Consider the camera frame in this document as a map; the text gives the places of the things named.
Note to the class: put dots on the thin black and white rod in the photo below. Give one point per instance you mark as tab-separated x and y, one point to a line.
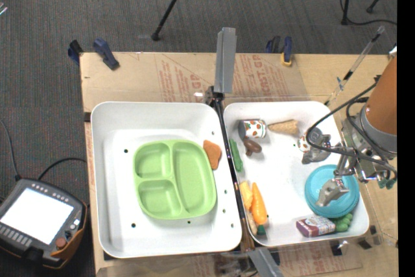
231	159

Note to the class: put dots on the green divided plate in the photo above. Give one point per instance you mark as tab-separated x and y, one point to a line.
188	178

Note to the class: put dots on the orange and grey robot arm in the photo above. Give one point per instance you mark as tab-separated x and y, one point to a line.
384	100

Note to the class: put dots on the beige toy food piece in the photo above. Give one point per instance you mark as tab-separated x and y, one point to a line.
252	224

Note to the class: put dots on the pink and white carton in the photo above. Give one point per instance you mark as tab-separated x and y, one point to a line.
314	226

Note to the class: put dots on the yellow toy corn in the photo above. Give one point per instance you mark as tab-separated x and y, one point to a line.
246	194

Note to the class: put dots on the white plastic tray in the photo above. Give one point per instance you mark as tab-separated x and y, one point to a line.
116	178
282	172

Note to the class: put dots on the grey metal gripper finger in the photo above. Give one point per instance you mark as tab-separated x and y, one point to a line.
330	191
316	154

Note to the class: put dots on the orange brown biscuit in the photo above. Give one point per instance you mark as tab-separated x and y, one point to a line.
213	152

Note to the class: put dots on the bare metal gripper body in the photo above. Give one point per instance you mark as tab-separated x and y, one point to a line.
363	146

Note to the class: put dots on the orange carrot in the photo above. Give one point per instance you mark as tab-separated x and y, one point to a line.
259	204

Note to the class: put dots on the blue bowl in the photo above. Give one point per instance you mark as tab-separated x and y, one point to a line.
348	204

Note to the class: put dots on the green grapes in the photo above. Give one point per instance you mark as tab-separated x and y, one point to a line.
343	223

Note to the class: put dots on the tan ice cream cone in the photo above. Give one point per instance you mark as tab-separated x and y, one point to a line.
287	127

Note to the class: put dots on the white can with strawberry print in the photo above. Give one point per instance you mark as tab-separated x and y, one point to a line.
254	129

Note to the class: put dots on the green pea pod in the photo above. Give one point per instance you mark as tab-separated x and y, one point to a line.
236	155

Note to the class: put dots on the brown cardboard board red print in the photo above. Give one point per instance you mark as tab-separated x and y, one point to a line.
136	81

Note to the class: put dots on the brown toy mushroom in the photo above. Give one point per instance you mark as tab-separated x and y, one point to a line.
253	146

